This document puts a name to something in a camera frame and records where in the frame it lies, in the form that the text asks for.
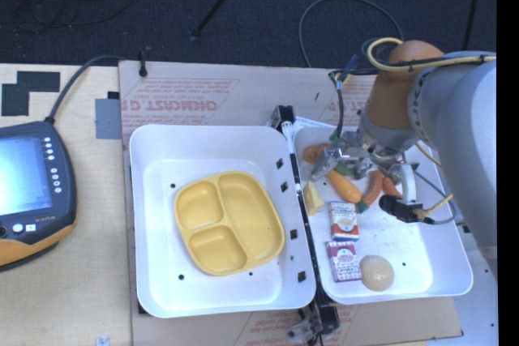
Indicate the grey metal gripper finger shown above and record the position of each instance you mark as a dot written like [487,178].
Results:
[322,165]
[362,169]

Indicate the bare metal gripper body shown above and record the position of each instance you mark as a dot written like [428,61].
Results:
[357,148]

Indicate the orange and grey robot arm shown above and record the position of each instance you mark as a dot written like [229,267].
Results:
[454,121]

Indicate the green toy vegetable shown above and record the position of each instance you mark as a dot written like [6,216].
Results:
[344,168]

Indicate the orange doughnut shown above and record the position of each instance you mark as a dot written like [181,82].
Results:
[308,154]

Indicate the orange carrot with green top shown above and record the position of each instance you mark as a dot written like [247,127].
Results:
[373,188]

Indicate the yellow toy carrot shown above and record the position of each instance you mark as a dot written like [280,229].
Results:
[345,187]

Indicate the yellow cheese wedge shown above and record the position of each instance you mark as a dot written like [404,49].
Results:
[312,199]

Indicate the thin black and white rod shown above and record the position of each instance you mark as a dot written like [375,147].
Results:
[302,196]

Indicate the white and orange carton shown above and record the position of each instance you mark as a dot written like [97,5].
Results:
[344,220]

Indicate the red and white carton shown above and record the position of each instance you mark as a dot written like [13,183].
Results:
[344,261]

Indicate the white plastic tray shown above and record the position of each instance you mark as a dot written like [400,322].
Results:
[409,251]
[162,255]

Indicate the yellow divided plate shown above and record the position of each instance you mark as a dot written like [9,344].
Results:
[239,214]

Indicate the beige round bread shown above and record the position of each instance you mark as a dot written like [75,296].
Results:
[377,272]

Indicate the brown cardboard board red print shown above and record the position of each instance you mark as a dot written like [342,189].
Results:
[243,93]

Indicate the black cylinder on white bracket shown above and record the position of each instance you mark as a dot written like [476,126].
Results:
[401,207]

